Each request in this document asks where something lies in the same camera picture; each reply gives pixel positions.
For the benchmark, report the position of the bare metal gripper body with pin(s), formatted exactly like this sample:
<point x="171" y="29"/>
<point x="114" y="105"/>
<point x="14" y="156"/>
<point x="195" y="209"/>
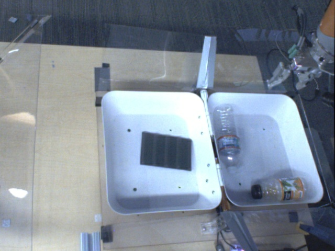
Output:
<point x="320" y="57"/>

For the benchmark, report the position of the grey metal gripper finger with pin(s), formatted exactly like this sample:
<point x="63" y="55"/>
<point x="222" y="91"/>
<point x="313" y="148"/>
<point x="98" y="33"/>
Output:
<point x="306" y="79"/>
<point x="278" y="76"/>

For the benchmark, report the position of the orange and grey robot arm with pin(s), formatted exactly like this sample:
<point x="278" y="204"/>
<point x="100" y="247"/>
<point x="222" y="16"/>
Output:
<point x="328" y="22"/>

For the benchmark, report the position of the white plastic tray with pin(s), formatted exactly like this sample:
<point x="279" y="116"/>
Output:
<point x="162" y="192"/>
<point x="274" y="153"/>

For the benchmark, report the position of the clear bottle with blue label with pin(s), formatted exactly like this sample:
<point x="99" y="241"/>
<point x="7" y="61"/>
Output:
<point x="227" y="137"/>

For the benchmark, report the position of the orange-labelled bottle with black cap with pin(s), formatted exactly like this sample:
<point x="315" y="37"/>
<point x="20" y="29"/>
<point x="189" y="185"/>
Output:
<point x="288" y="189"/>

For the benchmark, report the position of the dark grey ribbed square pad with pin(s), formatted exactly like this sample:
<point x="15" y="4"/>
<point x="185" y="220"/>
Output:
<point x="166" y="151"/>

